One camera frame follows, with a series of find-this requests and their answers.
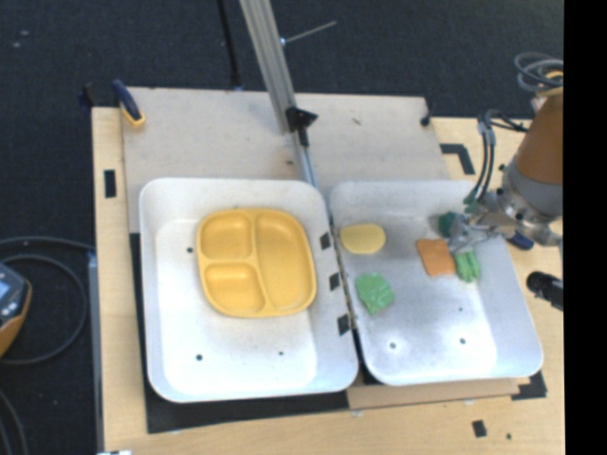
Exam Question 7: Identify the yellow divided plate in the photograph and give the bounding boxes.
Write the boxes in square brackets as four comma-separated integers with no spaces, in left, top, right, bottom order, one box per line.
[195,207,319,319]

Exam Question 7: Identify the dark green broccoli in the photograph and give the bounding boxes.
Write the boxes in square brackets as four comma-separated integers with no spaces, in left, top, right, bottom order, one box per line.
[436,210,460,239]

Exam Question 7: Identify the light green lettuce leaf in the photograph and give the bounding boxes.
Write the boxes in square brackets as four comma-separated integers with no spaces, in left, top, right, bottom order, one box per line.
[354,272,396,317]

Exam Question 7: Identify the thin black and white rod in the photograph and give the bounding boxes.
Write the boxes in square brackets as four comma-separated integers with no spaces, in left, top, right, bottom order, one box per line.
[296,129,359,335]

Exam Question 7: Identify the orange flat slice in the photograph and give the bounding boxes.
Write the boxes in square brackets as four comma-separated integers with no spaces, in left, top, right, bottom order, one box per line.
[415,237,458,279]

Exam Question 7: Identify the pale yellow biscuit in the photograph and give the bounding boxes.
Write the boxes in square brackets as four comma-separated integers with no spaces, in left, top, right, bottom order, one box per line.
[338,222,387,256]

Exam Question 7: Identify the white plastic tray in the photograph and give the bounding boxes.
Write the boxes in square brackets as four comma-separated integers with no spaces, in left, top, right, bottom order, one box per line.
[138,176,360,404]
[327,178,545,389]

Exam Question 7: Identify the light green grapes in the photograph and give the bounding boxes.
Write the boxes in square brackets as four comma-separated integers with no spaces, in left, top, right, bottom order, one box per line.
[452,248,482,284]

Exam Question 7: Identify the pale wood board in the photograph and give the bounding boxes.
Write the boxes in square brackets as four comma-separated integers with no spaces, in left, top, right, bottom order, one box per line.
[119,85,524,410]

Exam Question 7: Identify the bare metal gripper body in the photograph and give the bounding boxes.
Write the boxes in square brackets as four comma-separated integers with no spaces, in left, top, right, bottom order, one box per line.
[466,190,564,249]

